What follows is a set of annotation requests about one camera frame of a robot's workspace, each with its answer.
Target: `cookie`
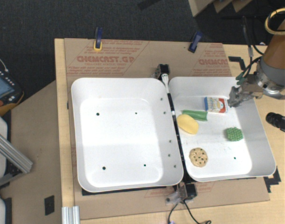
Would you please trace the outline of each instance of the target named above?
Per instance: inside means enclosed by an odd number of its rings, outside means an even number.
[[[196,167],[204,167],[208,162],[208,155],[202,148],[193,148],[190,151],[189,158],[192,164]]]

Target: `small box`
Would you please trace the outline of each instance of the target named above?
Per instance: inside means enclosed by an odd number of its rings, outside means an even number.
[[[224,98],[206,97],[204,105],[208,112],[227,113],[228,111],[227,100]]]

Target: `table surface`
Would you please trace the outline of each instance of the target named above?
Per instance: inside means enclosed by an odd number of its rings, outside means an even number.
[[[246,45],[224,45],[224,50],[227,56],[239,56],[244,59],[245,63],[247,63],[249,60]],[[55,57],[62,206],[72,207],[75,205],[75,200],[70,149],[69,113],[66,108],[68,94],[64,39],[55,39]],[[237,63],[229,62],[229,67],[233,76],[240,73],[240,67],[237,65]],[[285,133],[277,128],[274,128],[265,121],[265,117],[269,112],[275,112],[285,116],[285,100],[275,100],[263,96],[262,99],[256,99],[255,102],[257,104],[259,115],[275,157],[281,182],[279,185],[271,186],[270,201],[267,202],[245,203],[191,210],[198,222],[211,220],[213,224],[285,223]],[[81,224],[166,224],[168,214],[168,212],[159,212],[123,217],[82,220]],[[172,220],[174,220],[177,224],[194,223],[186,210],[174,211],[172,214]]]

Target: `gray carpet floor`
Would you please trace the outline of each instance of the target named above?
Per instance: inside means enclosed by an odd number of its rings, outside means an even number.
[[[236,13],[228,5],[219,14],[211,4],[193,17],[188,0],[0,0],[0,58],[21,84],[25,99],[55,79],[54,39],[189,41],[199,30],[202,42],[245,44],[242,20],[228,16],[268,14],[285,0],[254,0]],[[262,19],[250,22],[257,43],[268,43]]]

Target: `blue clamp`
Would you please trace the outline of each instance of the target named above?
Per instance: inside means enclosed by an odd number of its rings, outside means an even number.
[[[94,41],[94,50],[96,51],[102,50],[102,42],[101,42],[102,32],[103,32],[103,28],[98,28],[98,27],[96,28],[96,31],[95,31],[96,40]]]
[[[195,53],[196,48],[197,48],[197,44],[198,42],[201,40],[203,34],[201,32],[196,32],[194,37],[193,37],[193,41],[191,42],[188,50],[191,51],[192,53]]]

